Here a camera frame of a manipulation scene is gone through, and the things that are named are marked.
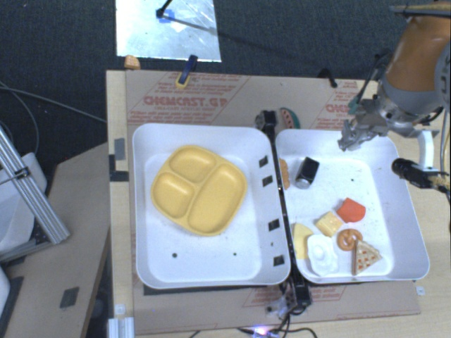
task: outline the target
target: yellow clip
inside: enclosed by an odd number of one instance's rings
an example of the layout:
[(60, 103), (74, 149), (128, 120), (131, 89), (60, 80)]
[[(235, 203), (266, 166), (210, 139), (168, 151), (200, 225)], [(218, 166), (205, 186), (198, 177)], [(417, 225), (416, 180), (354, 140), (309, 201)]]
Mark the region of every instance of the yellow clip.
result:
[(185, 82), (183, 83), (183, 84), (181, 84), (180, 83), (180, 78), (182, 77), (182, 73), (180, 73), (178, 76), (177, 76), (177, 80), (175, 81), (175, 85), (176, 85), (176, 87), (178, 88), (178, 89), (184, 89), (184, 88), (186, 88), (186, 86), (188, 85), (188, 82), (190, 82), (190, 79), (191, 79), (191, 77), (189, 76), (189, 77), (187, 77), (186, 79), (185, 79)]

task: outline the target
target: yellow plate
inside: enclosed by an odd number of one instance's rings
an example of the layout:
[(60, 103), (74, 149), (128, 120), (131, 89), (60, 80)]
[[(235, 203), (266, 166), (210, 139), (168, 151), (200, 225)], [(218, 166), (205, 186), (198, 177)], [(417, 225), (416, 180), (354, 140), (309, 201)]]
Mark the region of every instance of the yellow plate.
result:
[(151, 187), (156, 208), (190, 232), (212, 236), (224, 231), (246, 195), (247, 181), (230, 161), (200, 146), (174, 151)]

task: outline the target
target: pizza slice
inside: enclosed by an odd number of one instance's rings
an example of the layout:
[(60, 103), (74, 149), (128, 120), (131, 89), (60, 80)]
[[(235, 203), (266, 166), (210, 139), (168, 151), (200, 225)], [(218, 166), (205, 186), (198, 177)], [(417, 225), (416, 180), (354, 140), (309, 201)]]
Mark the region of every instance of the pizza slice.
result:
[(358, 240), (354, 247), (354, 259), (352, 262), (352, 274), (358, 275), (382, 259), (379, 251), (372, 245)]

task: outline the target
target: black clip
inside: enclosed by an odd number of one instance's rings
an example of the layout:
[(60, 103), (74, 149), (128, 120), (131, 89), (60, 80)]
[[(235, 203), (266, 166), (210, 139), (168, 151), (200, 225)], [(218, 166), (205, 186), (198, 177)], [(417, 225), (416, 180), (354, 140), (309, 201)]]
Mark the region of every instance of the black clip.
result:
[(322, 71), (320, 71), (317, 77), (321, 77), (321, 78), (326, 77), (326, 78), (328, 78), (329, 81), (330, 81), (331, 87), (334, 88), (334, 89), (338, 86), (337, 82), (333, 78), (332, 73), (327, 68), (324, 68)]

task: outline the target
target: wire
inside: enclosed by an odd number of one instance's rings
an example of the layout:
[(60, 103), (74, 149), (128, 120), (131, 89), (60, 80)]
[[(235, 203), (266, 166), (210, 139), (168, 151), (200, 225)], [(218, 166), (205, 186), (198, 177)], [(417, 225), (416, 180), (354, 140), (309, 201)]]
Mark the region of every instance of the wire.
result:
[(27, 111), (28, 115), (30, 116), (30, 119), (33, 123), (33, 127), (35, 128), (35, 134), (36, 134), (35, 155), (37, 155), (37, 151), (39, 150), (39, 128), (37, 126), (35, 116), (31, 112), (30, 108), (28, 108), (28, 105), (16, 94), (14, 89), (11, 89), (4, 82), (1, 82), (1, 81), (0, 81), (0, 85), (1, 85), (0, 89), (10, 92), (11, 95), (23, 106), (23, 108)]
[(443, 116), (442, 137), (440, 138), (440, 171), (445, 172), (445, 131), (446, 131), (447, 114)]
[(381, 64), (382, 60), (386, 57), (391, 55), (391, 51), (389, 49), (383, 49), (379, 54), (376, 54), (374, 56), (374, 63), (371, 66), (371, 69), (369, 70), (368, 76), (365, 79), (364, 86), (360, 89), (360, 92), (357, 94), (357, 100), (355, 101), (356, 104), (358, 104), (365, 93), (366, 87), (368, 86), (368, 83), (376, 73), (376, 69), (379, 69), (379, 65)]
[(438, 108), (435, 111), (434, 116), (429, 116), (429, 115), (426, 116), (424, 119), (420, 120), (419, 124), (425, 125), (425, 124), (430, 123), (431, 121), (434, 121), (435, 119), (438, 118), (438, 116), (442, 113), (442, 111), (443, 111), (443, 107), (441, 106), (440, 108)]
[(291, 318), (290, 318), (290, 317), (291, 317), (291, 315), (288, 314), (288, 319), (287, 319), (287, 329), (286, 329), (286, 331), (283, 330), (284, 324), (282, 324), (282, 325), (280, 326), (279, 330), (278, 330), (278, 333), (279, 333), (279, 332), (285, 332), (285, 333), (283, 334), (283, 337), (282, 337), (282, 338), (285, 338), (285, 337), (287, 336), (287, 334), (288, 334), (288, 330), (290, 330), (290, 321), (291, 321)]
[(448, 157), (448, 146), (450, 145), (450, 129), (448, 129), (448, 133), (446, 134), (444, 148), (442, 152), (442, 160), (443, 160), (443, 171), (447, 173), (447, 157)]
[(282, 330), (282, 332), (285, 332), (285, 333), (298, 333), (298, 332), (303, 332), (303, 331), (305, 331), (305, 330), (306, 330), (307, 332), (310, 332), (311, 335), (312, 335), (314, 338), (318, 338), (318, 336), (316, 335), (315, 331), (312, 330), (311, 328), (308, 328), (308, 327), (305, 327), (305, 328), (297, 328), (296, 330), (286, 330), (286, 331)]
[(190, 338), (196, 337), (199, 333), (200, 333), (200, 330), (198, 330), (197, 332), (194, 332), (192, 335), (190, 335)]
[(11, 140), (11, 143), (13, 143), (13, 145), (14, 145), (13, 133), (9, 130), (9, 127), (1, 120), (0, 120), (0, 125), (3, 128), (3, 130), (5, 131), (5, 133), (8, 135), (9, 139)]
[(59, 103), (57, 101), (48, 99), (48, 98), (44, 98), (43, 96), (40, 96), (40, 95), (37, 95), (37, 94), (25, 92), (25, 91), (19, 90), (19, 89), (12, 89), (10, 87), (5, 87), (5, 86), (0, 87), (0, 90), (6, 90), (8, 92), (14, 92), (14, 93), (22, 94), (22, 95), (25, 95), (25, 96), (28, 96), (28, 97), (31, 97), (31, 98), (35, 98), (35, 99), (41, 100), (41, 101), (45, 101), (46, 103), (53, 104), (53, 105), (59, 106), (60, 108), (64, 108), (64, 109), (73, 111), (74, 113), (78, 113), (78, 114), (87, 116), (88, 118), (97, 120), (97, 121), (99, 121), (101, 123), (106, 123), (106, 120), (104, 120), (102, 118), (99, 118), (98, 116), (86, 113), (85, 111), (81, 111), (79, 109), (73, 108), (72, 106), (65, 105), (65, 104)]

